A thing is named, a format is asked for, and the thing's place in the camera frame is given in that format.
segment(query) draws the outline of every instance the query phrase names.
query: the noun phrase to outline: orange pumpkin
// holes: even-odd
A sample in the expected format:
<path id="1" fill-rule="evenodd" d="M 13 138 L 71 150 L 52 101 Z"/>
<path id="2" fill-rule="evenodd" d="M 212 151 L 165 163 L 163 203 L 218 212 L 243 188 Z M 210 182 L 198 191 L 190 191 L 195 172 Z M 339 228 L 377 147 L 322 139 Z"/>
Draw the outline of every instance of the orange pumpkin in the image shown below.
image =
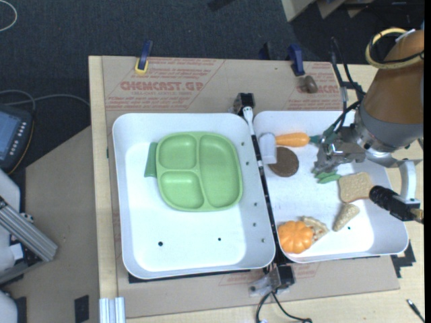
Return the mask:
<path id="1" fill-rule="evenodd" d="M 300 254 L 311 247 L 313 231 L 303 221 L 288 221 L 278 227 L 278 238 L 285 252 Z"/>

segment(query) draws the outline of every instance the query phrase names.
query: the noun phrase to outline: white cable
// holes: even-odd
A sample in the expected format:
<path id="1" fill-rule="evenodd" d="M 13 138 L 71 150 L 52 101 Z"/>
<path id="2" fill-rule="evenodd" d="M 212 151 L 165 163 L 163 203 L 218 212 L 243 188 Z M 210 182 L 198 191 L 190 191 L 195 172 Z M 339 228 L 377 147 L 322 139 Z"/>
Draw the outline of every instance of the white cable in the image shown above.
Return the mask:
<path id="1" fill-rule="evenodd" d="M 4 1 L 4 0 L 0 0 L 0 3 L 4 3 L 7 6 L 9 6 L 10 8 L 12 8 L 13 13 L 15 14 L 15 17 L 14 17 L 12 23 L 10 23 L 8 26 L 0 29 L 0 32 L 2 32 L 2 31 L 6 31 L 7 29 L 10 29 L 16 23 L 16 20 L 18 19 L 18 12 L 16 11 L 16 8 L 11 3 L 8 3 L 7 1 Z"/>

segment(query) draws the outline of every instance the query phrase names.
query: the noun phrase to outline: toy food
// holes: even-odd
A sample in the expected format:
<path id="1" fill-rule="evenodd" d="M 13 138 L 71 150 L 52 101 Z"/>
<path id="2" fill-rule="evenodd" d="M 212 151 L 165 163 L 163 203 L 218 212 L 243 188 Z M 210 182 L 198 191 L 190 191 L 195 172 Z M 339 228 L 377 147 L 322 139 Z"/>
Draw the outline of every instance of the toy food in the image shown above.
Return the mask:
<path id="1" fill-rule="evenodd" d="M 313 231 L 303 221 L 288 221 L 278 227 L 281 248 L 299 254 L 312 245 Z"/>
<path id="2" fill-rule="evenodd" d="M 350 220 L 359 214 L 359 208 L 353 203 L 346 203 L 341 208 L 337 219 L 335 220 L 333 230 L 341 230 Z"/>
<path id="3" fill-rule="evenodd" d="M 278 176 L 293 176 L 299 168 L 299 159 L 287 147 L 277 147 L 277 163 L 269 164 L 269 168 Z"/>
<path id="4" fill-rule="evenodd" d="M 306 133 L 289 133 L 275 137 L 275 142 L 279 146 L 302 147 L 310 142 L 310 137 Z"/>
<path id="5" fill-rule="evenodd" d="M 359 199 L 368 199 L 373 187 L 370 176 L 366 172 L 343 176 L 338 180 L 340 198 L 345 203 Z"/>
<path id="6" fill-rule="evenodd" d="M 313 231 L 312 242 L 315 243 L 329 232 L 329 228 L 322 221 L 313 217 L 302 217 L 301 220 L 305 222 Z"/>

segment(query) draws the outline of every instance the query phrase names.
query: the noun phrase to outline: handheld device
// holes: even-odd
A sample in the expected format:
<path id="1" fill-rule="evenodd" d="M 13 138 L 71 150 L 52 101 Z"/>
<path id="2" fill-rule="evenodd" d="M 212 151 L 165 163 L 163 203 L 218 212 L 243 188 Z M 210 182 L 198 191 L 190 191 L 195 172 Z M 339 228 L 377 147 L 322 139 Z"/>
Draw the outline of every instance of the handheld device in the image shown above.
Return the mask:
<path id="1" fill-rule="evenodd" d="M 32 135 L 33 116 L 0 104 L 0 169 L 9 172 L 18 164 Z"/>

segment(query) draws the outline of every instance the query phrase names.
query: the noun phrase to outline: blue clamp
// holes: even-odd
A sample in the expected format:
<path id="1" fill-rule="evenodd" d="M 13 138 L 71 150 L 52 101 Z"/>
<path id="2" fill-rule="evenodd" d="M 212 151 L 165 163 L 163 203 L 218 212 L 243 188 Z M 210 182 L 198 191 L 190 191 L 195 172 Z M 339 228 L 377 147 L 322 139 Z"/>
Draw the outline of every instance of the blue clamp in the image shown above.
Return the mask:
<path id="1" fill-rule="evenodd" d="M 305 74 L 304 65 L 302 64 L 302 51 L 297 44 L 292 43 L 289 45 L 288 57 L 286 60 L 293 61 L 291 67 L 297 77 Z"/>
<path id="2" fill-rule="evenodd" d="M 145 74 L 148 69 L 148 57 L 151 53 L 151 49 L 153 48 L 153 41 L 146 40 L 143 43 L 141 57 L 136 60 L 135 72 L 138 74 Z"/>

